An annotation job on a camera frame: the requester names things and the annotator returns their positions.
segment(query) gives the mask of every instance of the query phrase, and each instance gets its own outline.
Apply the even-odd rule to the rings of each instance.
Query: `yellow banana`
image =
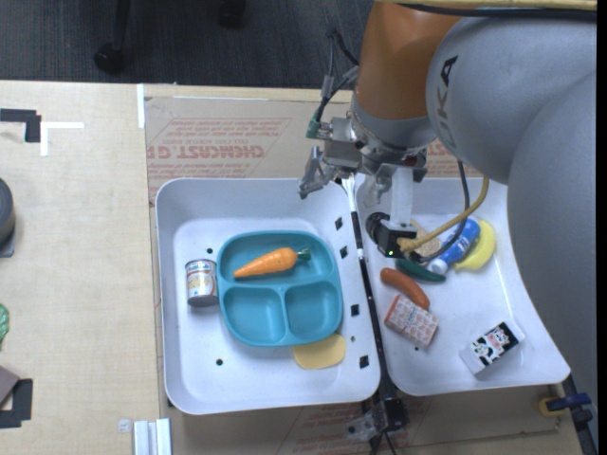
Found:
[[[461,261],[453,264],[453,269],[479,269],[488,262],[495,251],[495,231],[490,223],[483,221],[478,222],[481,228],[481,233],[478,236],[476,244],[472,247],[466,257]]]

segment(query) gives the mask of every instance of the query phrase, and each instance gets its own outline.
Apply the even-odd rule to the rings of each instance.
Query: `carrot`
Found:
[[[285,271],[295,266],[297,260],[309,260],[310,258],[308,248],[297,252],[290,247],[279,247],[238,268],[234,271],[234,278]]]
[[[419,305],[424,310],[430,308],[428,296],[411,277],[393,268],[382,268],[379,272],[379,277],[384,283],[398,288],[401,292],[405,293],[413,303]]]

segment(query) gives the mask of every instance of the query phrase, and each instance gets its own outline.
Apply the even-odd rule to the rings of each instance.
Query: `blue divided plate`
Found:
[[[279,273],[235,279],[233,271],[279,247],[300,251],[298,260]],[[231,333],[254,346],[316,342],[336,332],[343,300],[340,275],[328,246],[304,231],[275,230],[240,234],[217,255],[219,304]]]

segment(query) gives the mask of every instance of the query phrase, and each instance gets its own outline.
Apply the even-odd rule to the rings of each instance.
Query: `brown cylinder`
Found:
[[[362,109],[384,119],[428,115],[425,94],[430,61],[458,20],[376,2],[364,31],[354,89]]]

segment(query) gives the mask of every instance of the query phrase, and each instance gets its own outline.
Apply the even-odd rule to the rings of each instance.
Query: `hot dog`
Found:
[[[386,267],[380,271],[379,277],[384,283],[389,284],[390,286],[393,286],[394,288],[397,288],[403,292],[413,303],[419,305],[424,310],[428,310],[430,308],[430,300],[428,299],[428,296],[424,290],[422,290],[421,286],[419,286],[412,278],[408,277],[404,273],[393,268]]]

